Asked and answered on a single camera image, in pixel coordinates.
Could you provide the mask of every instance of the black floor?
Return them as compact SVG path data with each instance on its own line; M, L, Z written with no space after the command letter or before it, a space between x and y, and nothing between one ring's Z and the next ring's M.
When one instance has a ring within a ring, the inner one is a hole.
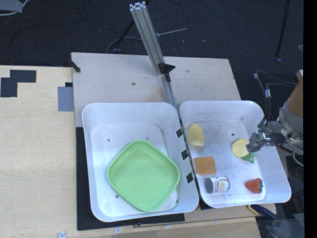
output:
M69 66L72 52L146 55L136 39L111 45L140 37L135 25L123 34L133 20L129 5L142 1L29 0L22 13L0 10L0 64ZM148 11L164 56L229 59L242 100L264 109L255 71L264 87L279 83L270 87L277 118L303 69L304 0L151 0ZM278 206L285 217L300 213L294 200L304 205L303 195Z
M262 238L304 238L304 168L299 166L292 155L280 155L286 159L286 174L292 189L292 196L286 203L277 203L274 221L266 217L256 217ZM304 156L296 156L301 163Z

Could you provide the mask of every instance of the green plastic plate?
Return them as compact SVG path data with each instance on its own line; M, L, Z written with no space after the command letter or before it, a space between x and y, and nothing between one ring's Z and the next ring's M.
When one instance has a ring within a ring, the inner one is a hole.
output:
M130 204L145 212L158 209L180 180L178 166L153 144L135 140L111 162L111 186Z

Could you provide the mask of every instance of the black clamp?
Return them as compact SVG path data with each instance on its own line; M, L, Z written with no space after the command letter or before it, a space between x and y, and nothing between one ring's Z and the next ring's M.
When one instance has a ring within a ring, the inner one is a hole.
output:
M165 74L165 79L170 82L169 73L175 69L175 66L170 64L165 64L163 62L160 62L158 64L158 68L161 74Z
M66 59L65 65L66 67L73 67L76 72L80 72L80 68L71 59Z

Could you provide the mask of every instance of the blue object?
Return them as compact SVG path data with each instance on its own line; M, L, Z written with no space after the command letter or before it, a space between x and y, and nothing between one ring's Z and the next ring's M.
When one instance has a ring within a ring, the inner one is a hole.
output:
M273 221L276 218L276 215L272 213L270 210L266 209L263 206L258 204L252 204L251 208L256 210L258 213L262 214L263 216L267 217L269 220Z
M73 88L67 86L58 86L58 111L74 111Z

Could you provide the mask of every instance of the black tape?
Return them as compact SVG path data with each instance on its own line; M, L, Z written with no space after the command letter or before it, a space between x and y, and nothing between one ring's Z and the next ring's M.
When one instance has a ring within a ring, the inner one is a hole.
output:
M191 181L193 181L193 174L192 173L189 173L187 176L186 176L186 179L187 179L187 183L190 183Z
M35 83L36 70L10 70L10 77L1 78L0 97L17 97L19 82Z
M182 129L179 129L177 132L176 132L178 138L180 138L181 135L183 135L182 133Z
M182 151L182 157L183 157L183 160L185 160L188 157L187 150Z

